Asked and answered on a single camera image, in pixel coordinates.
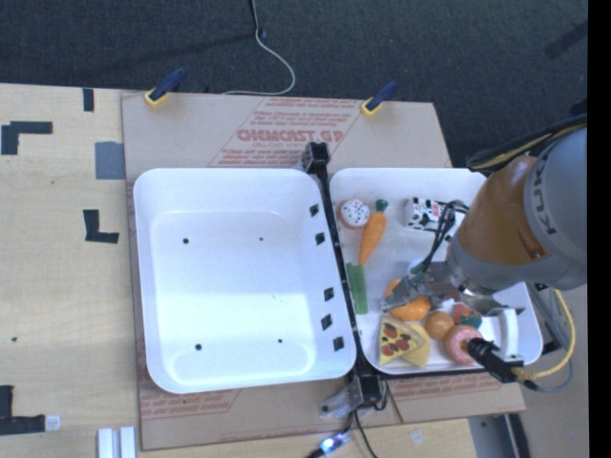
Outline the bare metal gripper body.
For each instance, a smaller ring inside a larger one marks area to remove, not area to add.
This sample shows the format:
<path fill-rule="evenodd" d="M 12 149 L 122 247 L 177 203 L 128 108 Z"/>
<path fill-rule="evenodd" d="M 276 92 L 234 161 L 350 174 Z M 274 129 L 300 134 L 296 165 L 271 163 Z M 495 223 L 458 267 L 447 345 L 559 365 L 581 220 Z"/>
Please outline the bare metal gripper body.
<path fill-rule="evenodd" d="M 506 304 L 493 297 L 494 291 L 471 284 L 461 273 L 455 274 L 443 261 L 433 261 L 427 267 L 423 262 L 417 263 L 413 267 L 413 284 L 419 295 L 459 292 L 460 302 L 481 315 L 494 315 L 507 308 Z"/>

